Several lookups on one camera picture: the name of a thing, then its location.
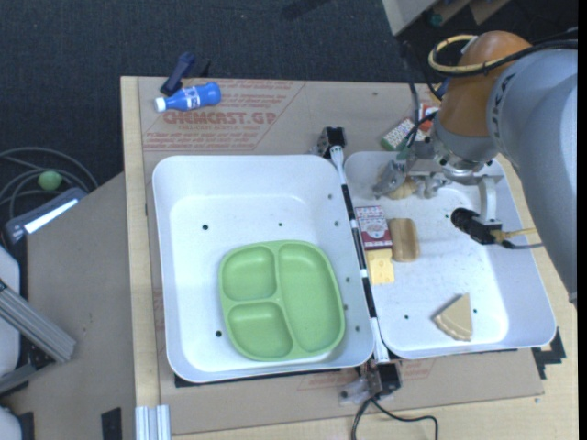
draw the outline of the green plate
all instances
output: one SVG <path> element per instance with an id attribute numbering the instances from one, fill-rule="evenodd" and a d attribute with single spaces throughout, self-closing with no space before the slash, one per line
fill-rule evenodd
<path id="1" fill-rule="evenodd" d="M 270 241 L 228 252 L 218 272 L 228 335 L 244 356 L 281 361 L 324 354 L 345 332 L 327 255 L 305 241 Z"/>

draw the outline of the green ball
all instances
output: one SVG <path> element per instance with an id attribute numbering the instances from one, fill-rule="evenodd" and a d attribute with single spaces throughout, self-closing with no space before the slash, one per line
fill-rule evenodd
<path id="1" fill-rule="evenodd" d="M 43 171 L 37 180 L 37 184 L 43 191 L 55 191 L 62 182 L 63 176 L 57 171 Z"/>

